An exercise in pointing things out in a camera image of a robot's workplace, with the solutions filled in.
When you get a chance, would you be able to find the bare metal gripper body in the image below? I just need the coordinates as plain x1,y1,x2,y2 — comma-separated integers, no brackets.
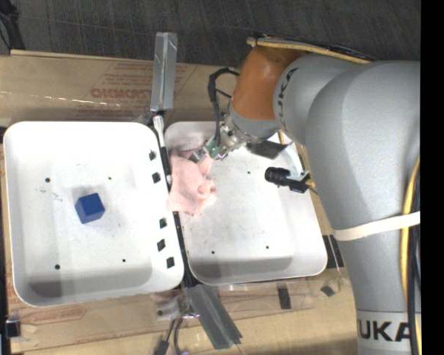
203,118,248,161

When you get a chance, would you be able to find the pink cloth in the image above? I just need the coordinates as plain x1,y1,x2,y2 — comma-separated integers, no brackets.
166,149,220,217

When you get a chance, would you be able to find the thin black and white rod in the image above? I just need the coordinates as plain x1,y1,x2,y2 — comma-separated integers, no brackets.
152,114,190,288

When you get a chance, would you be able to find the white plastic tray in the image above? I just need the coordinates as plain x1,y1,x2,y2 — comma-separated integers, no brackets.
164,121,329,286
2,121,186,308

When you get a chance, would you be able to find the blue cube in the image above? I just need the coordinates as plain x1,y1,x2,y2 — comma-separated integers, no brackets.
73,192,107,226

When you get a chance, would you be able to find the brown cardboard board red print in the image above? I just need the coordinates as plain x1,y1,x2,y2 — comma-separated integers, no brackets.
0,49,360,355

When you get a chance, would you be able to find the black cylinder on white bracket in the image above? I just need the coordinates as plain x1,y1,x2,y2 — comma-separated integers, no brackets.
264,144,316,195

